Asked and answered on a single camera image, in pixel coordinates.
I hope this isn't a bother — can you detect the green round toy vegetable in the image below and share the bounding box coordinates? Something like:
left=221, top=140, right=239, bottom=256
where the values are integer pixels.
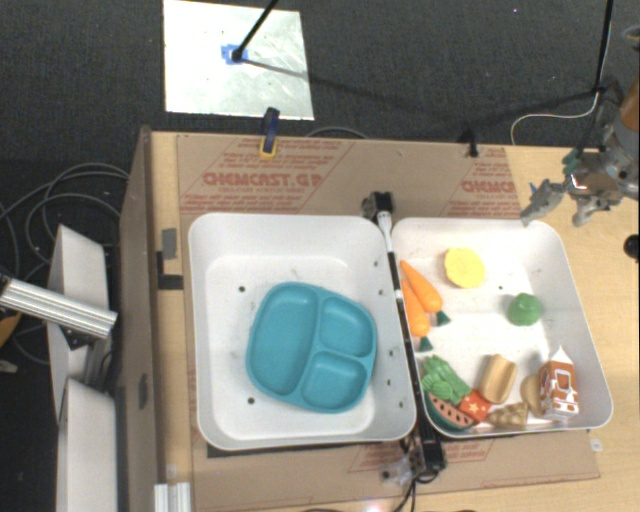
left=506, top=292, right=545, bottom=327

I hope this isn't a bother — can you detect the white plastic tray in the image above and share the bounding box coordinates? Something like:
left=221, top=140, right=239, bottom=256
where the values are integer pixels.
left=391, top=215, right=615, bottom=440
left=187, top=212, right=419, bottom=451

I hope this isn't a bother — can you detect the yellow round slice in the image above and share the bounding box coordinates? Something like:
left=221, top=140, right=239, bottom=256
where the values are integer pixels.
left=443, top=247, right=487, bottom=290

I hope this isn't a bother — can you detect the blue divided plate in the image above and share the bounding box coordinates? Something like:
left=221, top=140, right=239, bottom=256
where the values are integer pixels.
left=244, top=281, right=379, bottom=415

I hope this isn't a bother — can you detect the thin black and white rod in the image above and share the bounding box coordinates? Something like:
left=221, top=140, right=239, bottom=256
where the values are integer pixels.
left=377, top=211, right=427, bottom=442

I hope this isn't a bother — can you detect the red cube with yellow star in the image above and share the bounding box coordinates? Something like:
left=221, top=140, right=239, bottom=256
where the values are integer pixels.
left=458, top=388, right=494, bottom=424

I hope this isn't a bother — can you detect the beige bread piece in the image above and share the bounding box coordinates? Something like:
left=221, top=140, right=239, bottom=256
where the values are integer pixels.
left=519, top=373, right=546, bottom=418

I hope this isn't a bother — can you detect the orange and white carton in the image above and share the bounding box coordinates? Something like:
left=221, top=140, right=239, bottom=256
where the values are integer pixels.
left=537, top=345, right=582, bottom=423

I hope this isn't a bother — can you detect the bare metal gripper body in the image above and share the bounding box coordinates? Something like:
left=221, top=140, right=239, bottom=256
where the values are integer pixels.
left=563, top=147, right=640, bottom=202

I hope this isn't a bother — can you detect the tan lumpy toy food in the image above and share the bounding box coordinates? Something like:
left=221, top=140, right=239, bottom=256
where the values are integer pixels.
left=487, top=401, right=531, bottom=431

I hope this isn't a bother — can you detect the orange carrot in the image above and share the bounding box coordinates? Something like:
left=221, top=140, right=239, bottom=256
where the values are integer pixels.
left=399, top=279, right=435, bottom=353
left=398, top=258, right=452, bottom=328

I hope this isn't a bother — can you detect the brown hot dog bun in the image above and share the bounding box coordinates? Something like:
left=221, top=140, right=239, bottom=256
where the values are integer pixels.
left=478, top=353, right=519, bottom=406

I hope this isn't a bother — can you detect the brown cardboard board, red print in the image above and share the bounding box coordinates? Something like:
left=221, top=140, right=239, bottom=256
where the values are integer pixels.
left=175, top=133, right=602, bottom=501

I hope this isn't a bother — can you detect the green broccoli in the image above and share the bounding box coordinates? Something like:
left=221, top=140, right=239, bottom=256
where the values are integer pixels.
left=419, top=354, right=472, bottom=407

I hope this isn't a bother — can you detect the red and green watermelon slice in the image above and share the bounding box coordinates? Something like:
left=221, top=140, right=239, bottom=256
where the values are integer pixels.
left=424, top=392, right=479, bottom=434

